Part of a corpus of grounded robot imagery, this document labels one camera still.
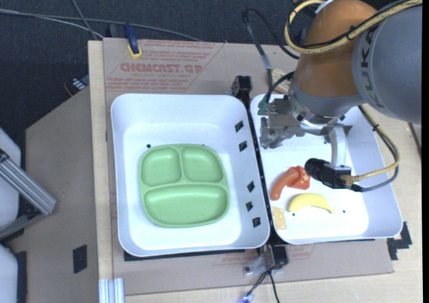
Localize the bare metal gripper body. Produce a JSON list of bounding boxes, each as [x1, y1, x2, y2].
[[265, 97, 340, 138]]

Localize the red pizza slice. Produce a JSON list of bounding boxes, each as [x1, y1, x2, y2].
[[286, 165, 312, 192]]

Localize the orange sausage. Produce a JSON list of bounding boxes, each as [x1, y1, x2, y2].
[[269, 167, 300, 202]]

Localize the thin black and white rod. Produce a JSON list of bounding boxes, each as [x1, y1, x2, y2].
[[245, 93, 276, 249]]

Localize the yellow banana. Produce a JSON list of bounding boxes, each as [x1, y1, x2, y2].
[[285, 192, 336, 215]]

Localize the tan biscuit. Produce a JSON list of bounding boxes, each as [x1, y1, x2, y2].
[[271, 206, 289, 231]]

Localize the white plastic tray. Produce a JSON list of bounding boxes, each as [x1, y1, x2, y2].
[[110, 93, 271, 258], [249, 93, 404, 246]]

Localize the green divided plate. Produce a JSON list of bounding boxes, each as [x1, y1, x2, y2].
[[137, 143, 231, 229]]

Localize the brown cardboard board red print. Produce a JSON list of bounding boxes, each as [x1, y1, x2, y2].
[[102, 37, 395, 296]]

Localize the black block with thin wires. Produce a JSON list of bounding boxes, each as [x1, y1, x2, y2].
[[231, 74, 253, 99], [257, 244, 290, 269]]

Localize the black cylinder on white bracket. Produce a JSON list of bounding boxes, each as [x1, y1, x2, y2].
[[304, 125, 354, 190]]

